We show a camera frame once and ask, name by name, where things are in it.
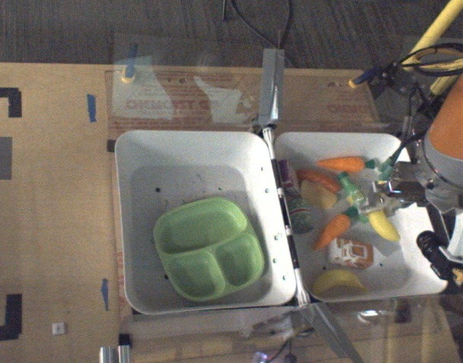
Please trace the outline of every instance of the small white cube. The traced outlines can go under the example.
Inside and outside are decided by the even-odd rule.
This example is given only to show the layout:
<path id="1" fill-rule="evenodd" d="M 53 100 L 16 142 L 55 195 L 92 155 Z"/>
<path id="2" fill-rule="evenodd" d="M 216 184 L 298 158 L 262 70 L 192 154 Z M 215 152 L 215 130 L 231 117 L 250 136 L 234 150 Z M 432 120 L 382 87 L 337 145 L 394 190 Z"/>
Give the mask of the small white cube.
<path id="1" fill-rule="evenodd" d="M 65 323 L 53 323 L 51 325 L 51 333 L 54 335 L 65 334 Z"/>

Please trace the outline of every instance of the blue tape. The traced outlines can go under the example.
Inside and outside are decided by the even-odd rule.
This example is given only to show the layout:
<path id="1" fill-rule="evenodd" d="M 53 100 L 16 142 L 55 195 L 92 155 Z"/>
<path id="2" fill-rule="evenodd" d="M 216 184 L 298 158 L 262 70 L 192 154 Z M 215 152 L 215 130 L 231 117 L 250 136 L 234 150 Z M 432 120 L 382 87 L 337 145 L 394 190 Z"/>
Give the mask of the blue tape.
<path id="1" fill-rule="evenodd" d="M 109 310 L 109 281 L 106 278 L 102 279 L 102 298 L 104 299 L 105 310 Z"/>
<path id="2" fill-rule="evenodd" d="M 87 108 L 89 110 L 89 119 L 91 123 L 96 123 L 97 120 L 95 115 L 97 113 L 97 107 L 95 106 L 95 96 L 87 94 Z"/>

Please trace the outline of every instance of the yellow object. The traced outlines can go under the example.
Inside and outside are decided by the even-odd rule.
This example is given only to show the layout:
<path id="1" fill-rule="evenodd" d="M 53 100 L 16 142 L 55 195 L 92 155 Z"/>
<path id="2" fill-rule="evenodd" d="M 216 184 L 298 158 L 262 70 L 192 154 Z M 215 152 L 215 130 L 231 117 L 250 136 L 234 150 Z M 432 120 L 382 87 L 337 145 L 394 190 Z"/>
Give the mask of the yellow object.
<path id="1" fill-rule="evenodd" d="M 431 84 L 430 92 L 433 95 L 442 95 L 445 90 L 450 88 L 455 81 L 457 80 L 458 76 L 440 76 Z"/>
<path id="2" fill-rule="evenodd" d="M 347 287 L 357 290 L 358 292 L 367 290 L 359 278 L 351 271 L 335 269 L 325 271 L 318 276 L 312 286 L 312 293 L 321 296 L 335 287 Z"/>
<path id="3" fill-rule="evenodd" d="M 348 83 L 349 83 L 349 85 L 350 85 L 351 88 L 357 88 L 358 86 L 360 86 L 360 85 L 355 84 L 353 79 L 350 79 L 350 80 L 348 81 Z"/>
<path id="4" fill-rule="evenodd" d="M 128 78 L 128 77 L 126 76 L 126 68 L 127 68 L 127 67 L 124 67 L 124 68 L 123 68 L 122 76 L 121 76 L 120 78 L 121 78 L 121 80 L 122 80 L 124 83 L 133 83 L 133 82 L 134 82 L 134 79 L 135 79 L 135 73 L 134 73 L 133 76 L 131 76 L 131 77 Z"/>
<path id="5" fill-rule="evenodd" d="M 462 10 L 463 0 L 450 0 L 445 8 L 440 12 L 435 21 L 427 29 L 427 32 L 420 38 L 416 46 L 410 51 L 410 54 L 421 48 L 434 45 Z M 412 58 L 409 58 L 403 63 L 409 64 L 411 61 Z M 405 70 L 411 71 L 413 70 L 413 67 L 405 67 Z"/>
<path id="6" fill-rule="evenodd" d="M 337 202 L 336 194 L 310 180 L 302 181 L 300 195 L 311 206 L 319 209 L 330 209 Z"/>
<path id="7" fill-rule="evenodd" d="M 384 239 L 391 241 L 399 240 L 398 231 L 391 224 L 390 220 L 387 218 L 382 209 L 369 213 L 368 219 L 372 228 Z"/>
<path id="8" fill-rule="evenodd" d="M 458 285 L 463 285 L 463 270 L 454 268 L 452 269 L 453 281 Z"/>

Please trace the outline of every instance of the toy vegetable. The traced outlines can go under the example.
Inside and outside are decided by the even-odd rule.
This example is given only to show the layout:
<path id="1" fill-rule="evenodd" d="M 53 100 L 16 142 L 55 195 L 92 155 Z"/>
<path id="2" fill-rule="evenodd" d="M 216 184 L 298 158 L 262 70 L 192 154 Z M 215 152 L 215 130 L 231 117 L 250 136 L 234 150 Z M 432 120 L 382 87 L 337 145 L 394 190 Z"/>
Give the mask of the toy vegetable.
<path id="1" fill-rule="evenodd" d="M 337 202 L 337 194 L 307 179 L 300 185 L 300 194 L 311 206 L 319 209 L 330 209 Z"/>
<path id="2" fill-rule="evenodd" d="M 327 270 L 317 277 L 312 286 L 312 293 L 316 296 L 329 293 L 335 288 L 349 288 L 352 294 L 364 293 L 367 288 L 359 278 L 349 270 Z"/>
<path id="3" fill-rule="evenodd" d="M 361 210 L 361 205 L 367 202 L 366 196 L 362 193 L 361 188 L 359 188 L 351 181 L 349 175 L 347 175 L 346 172 L 340 173 L 337 177 L 348 193 L 348 202 L 356 206 L 358 210 Z M 388 239 L 393 242 L 399 240 L 398 231 L 391 224 L 390 220 L 386 217 L 386 214 L 382 209 L 372 211 L 368 213 L 367 216 L 360 214 L 359 219 L 362 222 L 369 221 L 371 227 L 384 239 Z"/>
<path id="4" fill-rule="evenodd" d="M 302 180 L 310 180 L 311 182 L 319 183 L 322 187 L 336 194 L 340 191 L 340 185 L 332 177 L 315 171 L 314 169 L 299 169 L 297 171 L 299 182 Z"/>
<path id="5" fill-rule="evenodd" d="M 345 213 L 336 215 L 325 227 L 317 242 L 315 242 L 314 250 L 326 247 L 333 239 L 344 234 L 351 227 L 351 219 L 357 215 L 358 210 L 355 207 L 350 207 Z"/>
<path id="6" fill-rule="evenodd" d="M 319 160 L 317 165 L 322 168 L 345 171 L 349 173 L 361 172 L 364 168 L 374 168 L 374 160 L 365 162 L 361 157 L 348 156 L 334 159 Z"/>

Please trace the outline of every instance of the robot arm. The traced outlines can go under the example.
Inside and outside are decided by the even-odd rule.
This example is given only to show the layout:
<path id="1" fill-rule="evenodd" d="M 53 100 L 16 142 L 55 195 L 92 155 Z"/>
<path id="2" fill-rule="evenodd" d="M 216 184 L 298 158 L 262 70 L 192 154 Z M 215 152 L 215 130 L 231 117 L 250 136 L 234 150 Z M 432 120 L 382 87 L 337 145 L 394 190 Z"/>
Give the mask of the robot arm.
<path id="1" fill-rule="evenodd" d="M 463 74 L 424 136 L 412 139 L 410 148 L 411 162 L 394 163 L 389 177 L 372 185 L 369 209 L 394 214 L 417 203 L 435 213 L 433 226 L 443 231 L 445 240 L 426 231 L 417 242 L 439 277 L 449 279 L 453 273 L 457 281 L 458 268 L 463 268 Z"/>

